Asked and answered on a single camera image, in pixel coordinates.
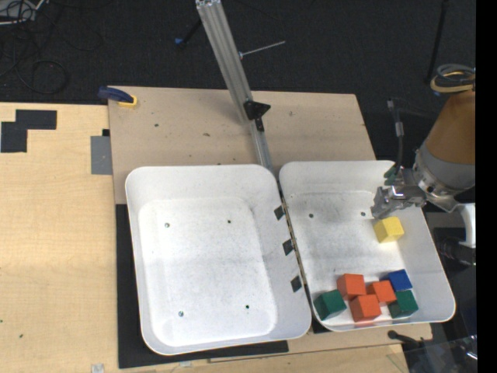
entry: green block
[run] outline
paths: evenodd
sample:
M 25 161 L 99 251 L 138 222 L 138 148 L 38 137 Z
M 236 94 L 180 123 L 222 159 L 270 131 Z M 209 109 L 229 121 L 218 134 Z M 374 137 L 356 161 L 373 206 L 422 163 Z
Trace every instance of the green block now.
M 388 305 L 392 318 L 405 318 L 411 316 L 419 307 L 410 290 L 396 291 L 397 301 Z
M 336 316 L 347 309 L 338 289 L 320 295 L 314 300 L 314 307 L 316 307 L 321 320 Z

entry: blue object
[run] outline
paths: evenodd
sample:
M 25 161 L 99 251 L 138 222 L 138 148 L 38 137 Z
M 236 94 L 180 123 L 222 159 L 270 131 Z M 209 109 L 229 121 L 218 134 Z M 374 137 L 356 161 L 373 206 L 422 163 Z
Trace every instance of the blue object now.
M 412 289 L 411 281 L 409 280 L 409 276 L 405 270 L 396 270 L 390 272 L 385 277 L 382 278 L 383 281 L 390 281 L 391 286 L 394 288 L 394 291 L 403 291 Z
M 99 98 L 111 99 L 112 101 L 117 101 L 120 103 L 132 103 L 134 101 L 133 96 L 119 89 L 114 89 L 112 87 L 105 87 L 102 85 L 99 87 L 99 93 L 97 94 Z

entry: blue block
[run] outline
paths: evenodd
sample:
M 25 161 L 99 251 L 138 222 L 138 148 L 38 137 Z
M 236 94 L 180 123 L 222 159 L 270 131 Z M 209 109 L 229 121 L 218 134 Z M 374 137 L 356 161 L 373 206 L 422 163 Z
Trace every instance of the blue block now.
M 412 289 L 411 281 L 405 270 L 396 270 L 388 273 L 382 278 L 383 281 L 389 280 L 394 291 L 404 291 Z

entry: blue and yellow object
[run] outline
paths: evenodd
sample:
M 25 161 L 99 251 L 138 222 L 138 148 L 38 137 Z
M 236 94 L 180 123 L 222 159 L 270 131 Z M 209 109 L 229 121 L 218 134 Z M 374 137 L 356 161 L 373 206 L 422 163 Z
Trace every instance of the blue and yellow object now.
M 102 99 L 111 99 L 117 101 L 119 106 L 131 108 L 136 106 L 137 97 L 124 92 L 123 90 L 115 89 L 113 87 L 106 87 L 104 85 L 99 87 L 98 97 Z

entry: black bracket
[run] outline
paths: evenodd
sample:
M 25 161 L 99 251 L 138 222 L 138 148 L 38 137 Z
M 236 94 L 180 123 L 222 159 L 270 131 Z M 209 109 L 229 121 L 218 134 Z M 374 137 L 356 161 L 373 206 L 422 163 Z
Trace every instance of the black bracket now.
M 255 120 L 257 130 L 264 131 L 262 116 L 271 106 L 266 103 L 257 103 L 256 101 L 245 101 L 243 107 L 245 108 L 245 113 L 247 113 L 247 118 L 249 120 Z

